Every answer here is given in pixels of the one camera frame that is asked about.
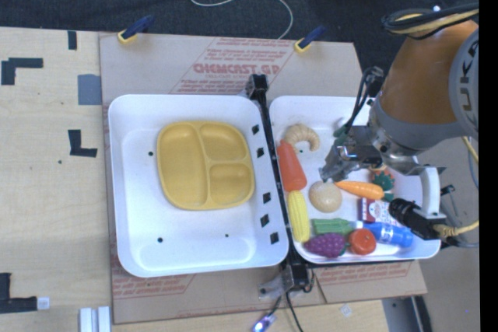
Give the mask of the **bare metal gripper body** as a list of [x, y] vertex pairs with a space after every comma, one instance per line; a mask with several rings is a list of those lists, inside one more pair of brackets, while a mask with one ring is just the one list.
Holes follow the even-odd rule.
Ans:
[[389, 167], [397, 172], [419, 172], [423, 165], [418, 162], [418, 151], [394, 141], [383, 128], [352, 126], [338, 131], [328, 158], [339, 162], [358, 162], [362, 169]]

